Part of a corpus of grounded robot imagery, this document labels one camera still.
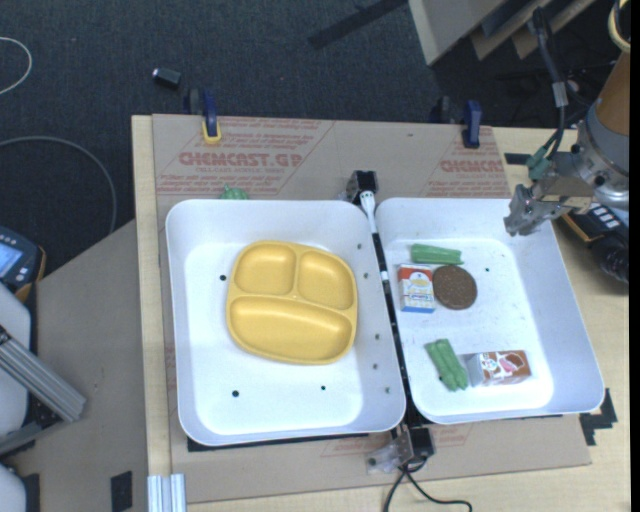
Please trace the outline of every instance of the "yellow divided plate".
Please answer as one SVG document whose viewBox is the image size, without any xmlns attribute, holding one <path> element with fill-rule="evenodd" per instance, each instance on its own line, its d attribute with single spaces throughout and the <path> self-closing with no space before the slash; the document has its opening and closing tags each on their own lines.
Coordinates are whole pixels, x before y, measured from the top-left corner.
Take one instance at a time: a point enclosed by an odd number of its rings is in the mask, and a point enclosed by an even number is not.
<svg viewBox="0 0 640 512">
<path fill-rule="evenodd" d="M 248 352 L 289 363 L 332 363 L 353 345 L 357 316 L 353 272 L 335 254 L 260 241 L 236 259 L 227 325 Z"/>
</svg>

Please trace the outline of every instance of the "brown disc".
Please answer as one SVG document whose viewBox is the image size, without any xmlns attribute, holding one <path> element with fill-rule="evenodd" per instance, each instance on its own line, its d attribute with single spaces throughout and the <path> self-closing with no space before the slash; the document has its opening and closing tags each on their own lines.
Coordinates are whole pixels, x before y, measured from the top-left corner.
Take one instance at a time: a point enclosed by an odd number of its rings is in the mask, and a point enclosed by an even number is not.
<svg viewBox="0 0 640 512">
<path fill-rule="evenodd" d="M 476 300 L 476 280 L 458 265 L 438 267 L 433 273 L 433 294 L 449 309 L 467 309 Z"/>
</svg>

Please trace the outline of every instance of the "table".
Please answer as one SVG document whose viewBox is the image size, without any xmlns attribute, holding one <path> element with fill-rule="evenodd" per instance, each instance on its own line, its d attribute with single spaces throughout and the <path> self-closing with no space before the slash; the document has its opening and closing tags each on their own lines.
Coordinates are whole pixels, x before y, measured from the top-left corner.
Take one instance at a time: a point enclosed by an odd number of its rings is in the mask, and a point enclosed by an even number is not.
<svg viewBox="0 0 640 512">
<path fill-rule="evenodd" d="M 163 346 L 154 148 L 150 116 L 132 118 L 134 178 L 147 458 L 150 475 L 172 473 Z M 524 153 L 543 144 L 549 130 L 494 129 L 502 154 Z M 565 142 L 571 141 L 567 136 Z M 526 181 L 524 170 L 504 162 L 511 190 Z M 558 238 L 578 305 L 610 389 L 618 422 L 598 431 L 589 466 L 427 482 L 441 499 L 464 498 L 475 510 L 630 510 L 629 297 L 628 287 L 605 276 L 588 251 L 560 227 Z M 381 510 L 389 486 L 313 492 L 268 498 L 201 503 L 189 510 Z M 424 499 L 404 484 L 394 510 L 424 510 Z"/>
</svg>

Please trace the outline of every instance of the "cardboard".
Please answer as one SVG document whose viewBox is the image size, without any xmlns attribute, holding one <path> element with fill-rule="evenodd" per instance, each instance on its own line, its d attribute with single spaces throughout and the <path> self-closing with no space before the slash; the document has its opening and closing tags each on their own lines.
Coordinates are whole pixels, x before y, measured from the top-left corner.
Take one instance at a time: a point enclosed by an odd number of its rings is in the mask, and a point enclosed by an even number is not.
<svg viewBox="0 0 640 512">
<path fill-rule="evenodd" d="M 177 202 L 218 197 L 225 184 L 251 198 L 341 199 L 355 170 L 376 171 L 380 201 L 510 197 L 491 128 L 481 128 L 474 150 L 464 147 L 458 125 L 222 117 L 222 140 L 212 146 L 195 116 L 152 121 L 171 462 L 173 472 L 185 474 L 189 503 L 391 483 L 396 475 L 368 474 L 366 464 L 389 433 L 216 450 L 189 443 L 176 409 L 165 218 Z M 419 480 L 590 461 L 575 415 L 429 430 L 436 454 L 416 474 Z"/>
</svg>

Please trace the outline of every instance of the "multimeter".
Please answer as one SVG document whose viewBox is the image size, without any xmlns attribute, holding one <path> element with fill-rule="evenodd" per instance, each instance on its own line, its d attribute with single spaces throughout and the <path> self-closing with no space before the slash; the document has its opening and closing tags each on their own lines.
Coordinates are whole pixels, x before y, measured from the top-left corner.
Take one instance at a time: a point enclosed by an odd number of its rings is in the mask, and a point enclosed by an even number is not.
<svg viewBox="0 0 640 512">
<path fill-rule="evenodd" d="M 29 296 L 31 285 L 42 278 L 45 261 L 40 246 L 0 226 L 0 283 L 21 302 Z"/>
</svg>

